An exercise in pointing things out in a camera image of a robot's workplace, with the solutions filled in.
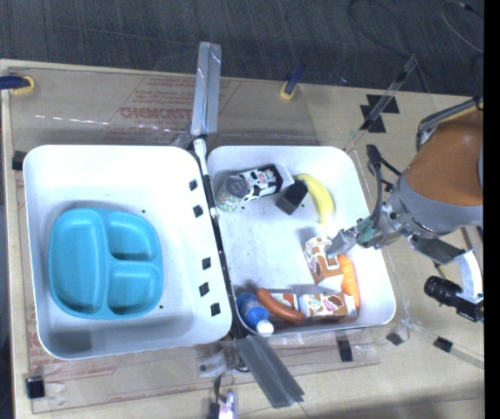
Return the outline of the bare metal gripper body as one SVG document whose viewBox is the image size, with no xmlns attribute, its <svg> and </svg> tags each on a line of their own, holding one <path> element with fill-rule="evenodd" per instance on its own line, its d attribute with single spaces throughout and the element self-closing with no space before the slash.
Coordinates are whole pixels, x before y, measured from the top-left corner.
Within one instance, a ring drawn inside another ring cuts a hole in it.
<svg viewBox="0 0 500 419">
<path fill-rule="evenodd" d="M 409 236 L 414 229 L 413 223 L 414 218 L 408 212 L 381 205 L 369 217 L 357 222 L 357 245 L 379 249 L 402 236 Z"/>
</svg>

